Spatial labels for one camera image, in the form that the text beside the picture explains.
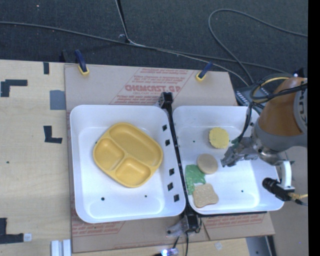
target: white surface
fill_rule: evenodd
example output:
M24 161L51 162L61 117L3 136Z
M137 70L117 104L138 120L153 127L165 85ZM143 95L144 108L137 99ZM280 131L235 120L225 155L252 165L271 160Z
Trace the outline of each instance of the white surface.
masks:
M275 211L284 204L262 186L264 178L278 179L275 167L260 159L238 161L235 166L222 167L221 159L227 148L217 149L209 142L209 131L213 127L225 129L230 141L239 136L246 111L245 106L180 106L173 112L183 170L187 165L196 165L198 156L204 153L212 154L218 162L217 172L205 175L206 182L213 186L219 197L218 203L197 208L193 196L188 196L191 207L200 214ZM258 117L252 111L251 121L255 122ZM244 136L250 133L251 126Z
M137 188L117 183L100 170L93 159L96 141L110 126L120 122L138 127L162 147L160 167ZM170 125L162 109L142 105L80 105L70 113L70 130L75 209L83 221L102 223L169 217L184 210L186 199ZM174 195L179 195L176 202Z

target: cardboard box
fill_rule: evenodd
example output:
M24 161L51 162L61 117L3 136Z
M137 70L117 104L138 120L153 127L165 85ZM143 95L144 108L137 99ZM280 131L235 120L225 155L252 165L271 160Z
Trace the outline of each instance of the cardboard box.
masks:
M172 92L179 106L236 106L227 72L209 71L199 82L199 70L89 65L81 75L77 65L66 64L65 96L67 112L68 161L71 194L72 251L74 253L155 245L172 245L176 237L166 228L179 216L90 224L76 213L69 116L78 105L156 105L162 92ZM202 218L199 233L190 242L224 240L274 234L269 214L236 214Z

